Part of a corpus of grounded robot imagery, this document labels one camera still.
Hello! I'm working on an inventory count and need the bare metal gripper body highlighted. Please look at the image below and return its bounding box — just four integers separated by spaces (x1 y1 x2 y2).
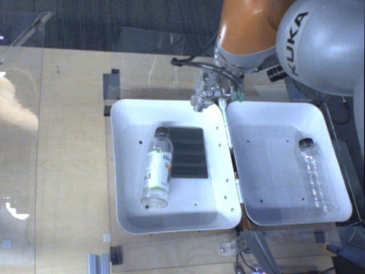
194 68 230 102

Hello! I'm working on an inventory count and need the black ribbed foam block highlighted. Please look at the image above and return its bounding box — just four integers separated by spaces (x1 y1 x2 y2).
164 126 209 180

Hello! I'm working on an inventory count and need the clear bottle with green label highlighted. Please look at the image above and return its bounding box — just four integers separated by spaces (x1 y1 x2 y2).
140 126 175 209

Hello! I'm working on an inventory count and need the white plastic tray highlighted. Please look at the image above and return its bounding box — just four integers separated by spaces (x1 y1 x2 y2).
109 98 244 236
225 100 354 227

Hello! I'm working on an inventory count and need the clear plastic bottle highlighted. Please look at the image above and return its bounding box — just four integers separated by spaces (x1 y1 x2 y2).
294 137 335 215

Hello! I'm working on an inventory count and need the small clear plastic piece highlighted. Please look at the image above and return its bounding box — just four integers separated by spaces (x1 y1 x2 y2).
218 237 248 257

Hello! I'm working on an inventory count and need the black cylinder on white bracket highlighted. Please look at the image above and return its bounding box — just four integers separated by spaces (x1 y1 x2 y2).
266 65 287 83

